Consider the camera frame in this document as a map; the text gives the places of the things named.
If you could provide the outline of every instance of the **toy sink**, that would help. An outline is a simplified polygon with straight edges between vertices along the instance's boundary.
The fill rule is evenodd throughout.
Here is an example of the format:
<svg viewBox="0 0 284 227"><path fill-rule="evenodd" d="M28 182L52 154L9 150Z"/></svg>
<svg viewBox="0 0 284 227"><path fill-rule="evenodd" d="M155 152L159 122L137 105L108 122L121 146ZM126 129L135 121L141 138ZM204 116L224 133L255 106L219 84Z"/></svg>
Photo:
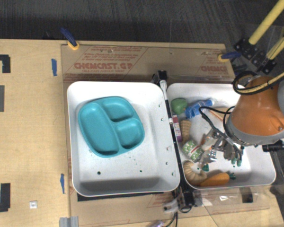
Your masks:
<svg viewBox="0 0 284 227"><path fill-rule="evenodd" d="M230 84L176 83L168 87L169 101L181 97L188 103L213 98L214 107L234 106L238 99ZM133 107L141 120L144 137L130 150L103 157L90 148L78 122L80 110L103 98L120 97ZM75 82L67 90L71 136L72 181L76 191L86 197L128 193L169 192L180 182L178 161L169 125L165 99L160 87L152 83L137 82ZM207 112L213 123L222 130L222 122ZM197 142L208 133L210 126L196 116L192 119L190 136ZM188 160L177 142L181 163ZM232 172L236 180L217 187L195 189L229 188L269 185L276 177L269 153L261 147L246 147L242 165L234 166L217 153L217 162L209 164L208 176L218 171ZM198 164L195 171L200 171Z"/></svg>
<svg viewBox="0 0 284 227"><path fill-rule="evenodd" d="M230 84L189 84L189 83L175 83L168 87L167 94L171 102L175 98L185 98L188 104L192 104L199 100L206 100L213 98L215 100L214 108L229 108L235 106L239 94L235 93ZM206 115L212 120L214 125L222 132L223 124L220 119L213 116L210 112ZM179 121L185 118L185 115L179 116ZM192 127L190 128L190 137L197 143L201 142L203 134L207 134L211 129L210 125L200 116L191 119ZM182 164L188 160L183 153L182 144L178 142L180 149L180 157ZM263 152L262 147L245 147L242 155L242 165L232 165L231 161L224 159L223 152L217 151L218 159L216 162L209 164L209 172L207 176L210 177L218 172L230 172L236 175L236 180L230 180L226 185L213 187L199 187L191 186L195 189L218 189L229 187L244 187L244 186L260 186L270 185L275 181L276 172L273 161L269 152ZM199 164L193 166L193 170L200 172Z"/></svg>
<svg viewBox="0 0 284 227"><path fill-rule="evenodd" d="M100 157L82 135L78 114L86 104L117 96L137 112L144 129L142 143L117 156ZM72 181L87 197L172 191L180 175L162 90L151 83L75 82L67 90Z"/></svg>

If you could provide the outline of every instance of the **blue tape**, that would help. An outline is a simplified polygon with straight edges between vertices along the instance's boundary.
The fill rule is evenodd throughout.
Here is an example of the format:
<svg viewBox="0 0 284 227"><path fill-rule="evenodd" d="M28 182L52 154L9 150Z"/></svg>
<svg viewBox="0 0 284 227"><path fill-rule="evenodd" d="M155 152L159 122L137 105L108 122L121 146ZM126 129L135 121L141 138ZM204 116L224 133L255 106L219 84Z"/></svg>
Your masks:
<svg viewBox="0 0 284 227"><path fill-rule="evenodd" d="M52 70L53 70L53 76L57 76L57 61L55 59L52 59Z"/></svg>
<svg viewBox="0 0 284 227"><path fill-rule="evenodd" d="M64 174L63 174L63 173L61 173L60 183L61 183L61 187L62 187L62 193L65 194L65 189L64 189Z"/></svg>

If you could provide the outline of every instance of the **orange carrot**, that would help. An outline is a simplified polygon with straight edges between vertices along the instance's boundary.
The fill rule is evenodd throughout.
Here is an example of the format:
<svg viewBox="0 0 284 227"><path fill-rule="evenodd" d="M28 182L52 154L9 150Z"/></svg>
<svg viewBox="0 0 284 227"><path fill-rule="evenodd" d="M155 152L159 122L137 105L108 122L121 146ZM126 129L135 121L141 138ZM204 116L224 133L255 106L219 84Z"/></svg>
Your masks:
<svg viewBox="0 0 284 227"><path fill-rule="evenodd" d="M207 186L220 186L224 185L229 182L229 175L225 172L219 173L212 177L207 178L204 182L200 183L200 186L207 187Z"/></svg>

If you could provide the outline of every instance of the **gray carpet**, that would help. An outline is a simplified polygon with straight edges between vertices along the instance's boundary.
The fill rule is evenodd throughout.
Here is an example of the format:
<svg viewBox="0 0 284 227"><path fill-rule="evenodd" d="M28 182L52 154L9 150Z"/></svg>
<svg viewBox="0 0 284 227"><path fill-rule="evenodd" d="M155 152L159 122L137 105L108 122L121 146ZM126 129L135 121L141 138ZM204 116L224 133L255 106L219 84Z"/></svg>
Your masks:
<svg viewBox="0 0 284 227"><path fill-rule="evenodd" d="M0 38L225 43L250 36L278 0L0 0ZM284 11L266 34L284 27ZM271 75L284 71L284 51ZM278 153L284 170L284 152ZM284 192L275 191L284 217Z"/></svg>

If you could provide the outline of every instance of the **green ball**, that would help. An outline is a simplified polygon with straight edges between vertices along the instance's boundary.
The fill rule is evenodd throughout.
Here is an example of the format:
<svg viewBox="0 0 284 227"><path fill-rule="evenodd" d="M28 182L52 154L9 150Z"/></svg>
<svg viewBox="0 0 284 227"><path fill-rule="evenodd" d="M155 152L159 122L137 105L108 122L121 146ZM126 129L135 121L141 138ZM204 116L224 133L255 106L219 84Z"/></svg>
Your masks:
<svg viewBox="0 0 284 227"><path fill-rule="evenodd" d="M187 107L187 101L184 98L176 98L171 101L171 109L177 115L184 113Z"/></svg>

